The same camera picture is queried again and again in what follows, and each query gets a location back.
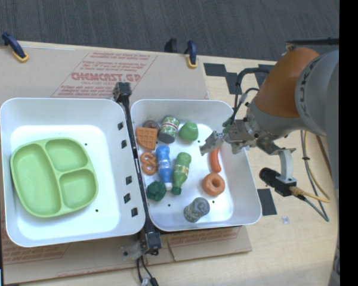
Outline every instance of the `orange waffle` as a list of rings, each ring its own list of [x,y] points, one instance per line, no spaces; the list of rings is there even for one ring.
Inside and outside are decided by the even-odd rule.
[[[147,150],[155,150],[156,137],[158,135],[158,130],[156,128],[137,127],[135,135],[137,136],[137,142],[141,147]]]

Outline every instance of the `yellow cable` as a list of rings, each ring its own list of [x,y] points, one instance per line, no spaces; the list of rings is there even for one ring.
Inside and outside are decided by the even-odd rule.
[[[298,188],[297,186],[290,186],[289,190],[292,192],[292,195],[294,195],[294,196],[299,196],[299,195],[309,196],[311,198],[317,199],[317,200],[322,201],[324,203],[329,203],[330,202],[330,199],[324,199],[322,197],[310,194],[310,193],[305,192],[302,189]]]
[[[308,155],[307,155],[307,150],[306,150],[306,133],[307,133],[307,131],[305,130],[305,132],[304,132],[304,148],[305,148],[305,156],[308,157]],[[316,186],[318,187],[318,189],[322,192],[322,194],[329,200],[329,201],[327,201],[327,202],[330,202],[330,197],[329,197],[329,195],[321,188],[321,186],[319,185],[318,181],[317,181],[316,178],[314,177],[314,174],[313,174],[313,172],[312,172],[311,169],[310,169],[308,160],[306,160],[305,162],[306,162],[306,164],[307,164],[307,166],[308,166],[308,168],[309,168],[310,176],[311,176],[311,178],[313,179],[314,183],[316,184]]]

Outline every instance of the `green divided plate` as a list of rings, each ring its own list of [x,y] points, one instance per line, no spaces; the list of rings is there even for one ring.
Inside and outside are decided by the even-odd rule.
[[[18,147],[11,173],[23,207],[37,217],[55,217],[89,205],[98,182],[83,146],[70,138],[50,138]]]

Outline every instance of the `blue bottle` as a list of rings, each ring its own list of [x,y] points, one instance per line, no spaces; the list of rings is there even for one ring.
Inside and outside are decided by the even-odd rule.
[[[169,147],[166,145],[158,146],[155,152],[158,159],[158,173],[162,177],[167,191],[170,191],[172,189],[172,167],[171,160],[169,158]]]

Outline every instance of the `wooden table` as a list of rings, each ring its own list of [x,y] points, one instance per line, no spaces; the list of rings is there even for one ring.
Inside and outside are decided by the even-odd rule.
[[[234,73],[247,67],[257,67],[258,64],[274,64],[269,61],[198,56],[198,67],[202,68],[210,99],[221,100],[231,106],[234,95],[229,94],[225,78],[207,76],[203,63],[224,64],[228,72]],[[256,78],[254,74],[247,74],[242,88],[245,90],[252,86],[257,87]],[[250,92],[247,101],[253,96],[254,92]],[[244,114],[245,107],[242,107],[237,117],[242,118]],[[336,192],[317,138],[311,133],[307,137],[310,168],[332,200],[323,204],[330,221],[325,221],[307,203],[293,196],[282,197],[270,188],[277,214],[263,216],[257,223],[246,226],[251,252],[149,266],[159,285],[327,285],[337,240]],[[292,154],[294,177],[301,189],[313,192],[302,159],[300,132],[292,132],[276,144],[297,149]],[[268,156],[258,148],[251,148],[248,157],[257,188],[268,188],[259,178],[259,172],[264,167],[281,170],[279,157]],[[136,268],[131,268],[22,285],[94,284],[140,285],[140,282]]]

